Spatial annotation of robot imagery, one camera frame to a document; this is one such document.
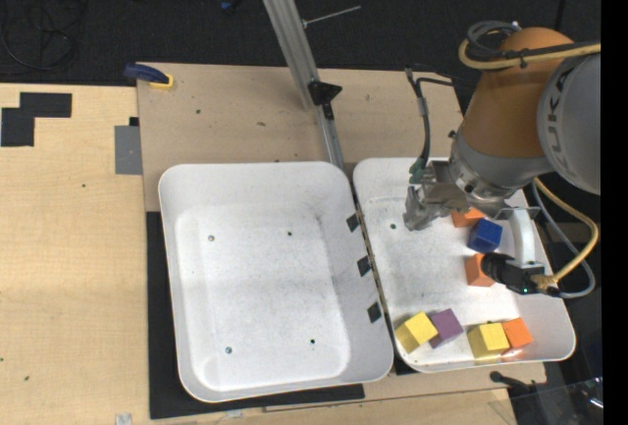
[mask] blue object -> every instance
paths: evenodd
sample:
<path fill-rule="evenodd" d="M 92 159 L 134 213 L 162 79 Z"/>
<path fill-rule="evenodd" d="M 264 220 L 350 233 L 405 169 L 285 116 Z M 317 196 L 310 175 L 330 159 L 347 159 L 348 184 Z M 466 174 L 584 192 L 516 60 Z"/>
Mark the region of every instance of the blue object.
<path fill-rule="evenodd" d="M 482 254 L 493 252 L 501 242 L 501 231 L 502 227 L 499 224 L 488 219 L 480 219 L 471 228 L 467 247 Z"/>
<path fill-rule="evenodd" d="M 125 66 L 123 75 L 134 80 L 150 81 L 154 83 L 167 83 L 169 78 L 161 71 L 144 66 L 143 64 L 128 63 Z"/>

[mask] wooden table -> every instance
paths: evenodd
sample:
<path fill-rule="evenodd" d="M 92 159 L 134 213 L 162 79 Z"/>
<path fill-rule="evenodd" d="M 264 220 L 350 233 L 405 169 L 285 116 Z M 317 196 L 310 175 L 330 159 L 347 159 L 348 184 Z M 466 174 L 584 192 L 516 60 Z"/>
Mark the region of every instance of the wooden table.
<path fill-rule="evenodd" d="M 324 159 L 313 115 L 300 119 L 304 111 L 287 68 L 155 67 L 173 74 L 177 93 L 151 93 L 143 82 L 138 87 L 0 84 L 3 108 L 19 107 L 21 92 L 73 97 L 71 118 L 35 118 L 34 146 L 0 147 L 0 423 L 112 425 L 129 413 L 133 425 L 242 416 L 245 423 L 260 425 L 502 424 L 495 405 L 503 408 L 507 392 L 491 382 L 487 367 L 391 373 L 364 385 L 366 398 L 355 402 L 150 419 L 145 213 L 158 210 L 153 196 L 159 171 L 188 159 L 167 154 L 164 144 L 175 149 L 181 144 L 185 133 L 178 127 L 189 133 L 215 122 L 221 132 L 211 135 L 211 145 L 187 150 L 196 161 L 264 161 L 277 154 L 282 161 Z M 403 74 L 327 70 L 321 77 L 344 88 L 335 111 L 347 163 L 387 152 L 416 155 L 422 127 Z M 273 114 L 270 102 L 254 99 L 248 104 L 257 114 L 248 116 L 240 107 L 237 116 L 225 115 L 233 102 L 221 100 L 226 93 L 216 88 L 242 90 L 245 80 L 254 81 L 258 97 L 273 88 L 283 107 Z M 212 92 L 212 105 L 205 107 Z M 170 114 L 155 114 L 175 97 L 191 101 L 191 95 L 196 95 L 188 108 L 193 116 L 177 106 Z M 446 132 L 461 119 L 455 96 L 439 85 L 426 85 L 426 96 L 435 124 L 434 154 L 448 155 Z M 178 113 L 180 119 L 172 118 Z M 114 127 L 138 115 L 144 178 L 116 174 L 115 165 Z M 206 121 L 192 123 L 196 127 L 185 124 L 201 116 Z M 293 119 L 288 128 L 285 116 Z M 242 141 L 236 131 L 242 122 L 258 132 L 256 138 Z M 359 124 L 358 133 L 351 127 Z M 297 139 L 286 139 L 288 129 Z M 209 129 L 204 133 L 209 136 Z M 377 140 L 365 142 L 365 135 Z M 290 147 L 273 146 L 273 137 L 291 141 Z M 507 367 L 508 376 L 525 383 L 546 378 L 540 362 Z"/>

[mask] white tray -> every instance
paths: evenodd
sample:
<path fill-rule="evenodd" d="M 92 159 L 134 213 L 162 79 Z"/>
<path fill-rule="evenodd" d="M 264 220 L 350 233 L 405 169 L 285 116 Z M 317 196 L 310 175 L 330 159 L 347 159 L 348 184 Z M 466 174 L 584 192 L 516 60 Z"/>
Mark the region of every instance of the white tray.
<path fill-rule="evenodd" d="M 223 401 L 374 381 L 393 364 L 346 175 L 325 162 L 179 165 L 161 178 L 179 372 Z"/>
<path fill-rule="evenodd" d="M 476 361 L 466 334 L 436 348 L 424 344 L 410 353 L 395 341 L 399 356 L 411 368 L 426 373 L 569 357 L 575 348 L 575 334 L 562 299 L 544 294 L 524 296 L 502 284 L 490 288 L 468 286 L 464 259 L 475 251 L 466 246 L 468 229 L 456 228 L 450 217 L 439 218 L 420 232 L 405 228 L 402 214 L 408 169 L 415 160 L 368 159 L 360 162 L 353 173 L 392 326 L 396 328 L 419 311 L 430 315 L 452 308 L 465 332 L 478 324 L 520 316 L 535 340 L 516 356 L 492 361 Z M 518 191 L 508 203 L 526 206 L 525 196 Z M 501 225 L 503 233 L 497 251 L 513 255 L 512 232 L 507 222 Z M 536 229 L 535 240 L 536 260 L 545 264 L 546 273 L 550 274 Z"/>

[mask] blue block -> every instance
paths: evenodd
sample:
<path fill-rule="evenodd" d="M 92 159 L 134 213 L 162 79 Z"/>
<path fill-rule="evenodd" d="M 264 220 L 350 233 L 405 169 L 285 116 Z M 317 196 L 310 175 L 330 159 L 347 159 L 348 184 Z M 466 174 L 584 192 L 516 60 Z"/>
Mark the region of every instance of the blue block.
<path fill-rule="evenodd" d="M 501 231 L 502 227 L 499 224 L 488 219 L 480 219 L 471 228 L 467 247 L 483 254 L 493 252 L 499 247 Z"/>

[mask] yellow cube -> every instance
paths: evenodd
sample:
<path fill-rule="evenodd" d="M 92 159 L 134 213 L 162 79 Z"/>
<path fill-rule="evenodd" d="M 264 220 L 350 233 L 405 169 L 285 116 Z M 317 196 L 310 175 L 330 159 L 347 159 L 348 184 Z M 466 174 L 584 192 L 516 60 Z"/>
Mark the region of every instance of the yellow cube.
<path fill-rule="evenodd" d="M 439 331 L 423 311 L 394 330 L 394 335 L 408 353 L 428 342 L 438 333 Z"/>
<path fill-rule="evenodd" d="M 477 326 L 467 333 L 467 338 L 476 359 L 497 357 L 510 347 L 499 322 Z"/>

